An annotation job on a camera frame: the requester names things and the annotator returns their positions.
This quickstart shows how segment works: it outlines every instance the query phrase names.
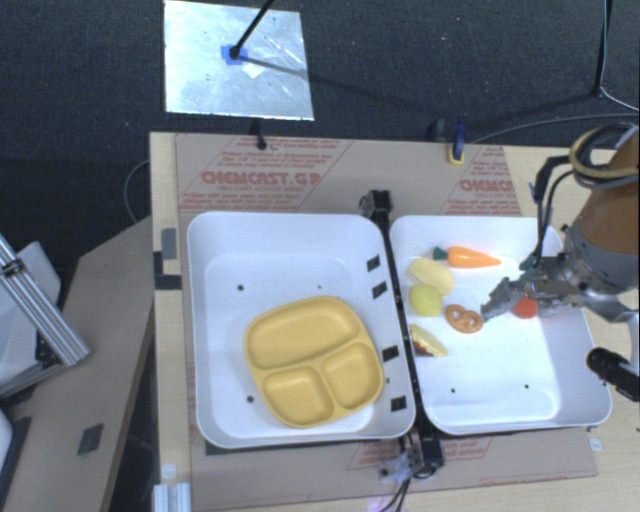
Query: yellow plate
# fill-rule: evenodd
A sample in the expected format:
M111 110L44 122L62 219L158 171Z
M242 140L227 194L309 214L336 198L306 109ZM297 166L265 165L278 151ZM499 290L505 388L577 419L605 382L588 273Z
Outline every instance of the yellow plate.
M255 318L244 333L244 354L269 409L291 427L338 420L382 391L373 341L335 297L292 302Z

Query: brown pretzel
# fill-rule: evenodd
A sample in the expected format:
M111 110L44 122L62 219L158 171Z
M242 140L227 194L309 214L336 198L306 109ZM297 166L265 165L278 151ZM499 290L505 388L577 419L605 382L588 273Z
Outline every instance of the brown pretzel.
M445 310L447 322L456 331L472 334L482 329L482 317L475 311L464 309L460 304L451 304Z

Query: silver square panel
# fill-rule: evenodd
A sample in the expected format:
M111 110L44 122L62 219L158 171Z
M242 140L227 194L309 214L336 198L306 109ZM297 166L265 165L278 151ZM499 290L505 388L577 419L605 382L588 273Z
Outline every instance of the silver square panel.
M228 57L259 9L165 0L167 112L313 120L300 15L269 10Z

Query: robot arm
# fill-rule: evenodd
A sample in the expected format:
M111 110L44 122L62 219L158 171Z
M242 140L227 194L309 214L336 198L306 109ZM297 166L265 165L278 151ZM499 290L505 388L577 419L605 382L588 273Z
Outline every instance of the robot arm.
M591 162L591 150L603 138L623 136L619 149L604 166ZM547 184L555 167L570 163L551 187L543 205ZM542 244L551 215L551 201L560 180L571 176L591 194L570 227L563 228L563 251L542 257ZM630 360L605 349L589 354L587 364L600 377L616 385L634 401L640 400L638 361L638 312L617 296L638 289L638 127L607 126L588 132L571 147L568 157L547 161L536 178L534 201L538 204L538 245L523 262L517 281L504 278L481 307L485 321L513 308L524 296L538 303L538 314L547 316L560 306L586 307L608 322L625 322L632 344Z

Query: cardboard sheet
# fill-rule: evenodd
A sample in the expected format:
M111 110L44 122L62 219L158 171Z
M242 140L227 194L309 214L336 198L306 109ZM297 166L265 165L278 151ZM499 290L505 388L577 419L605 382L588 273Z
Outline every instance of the cardboard sheet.
M178 135L180 243L207 210L355 213L371 189L391 190L394 218L407 214L519 215L502 148L468 146L466 164L446 162L444 144ZM193 506L213 511L341 498L388 496L378 468L396 440L223 451L195 421L187 257L182 258ZM450 438L446 464L410 492L595 476L583 429ZM378 505L385 503L380 497Z

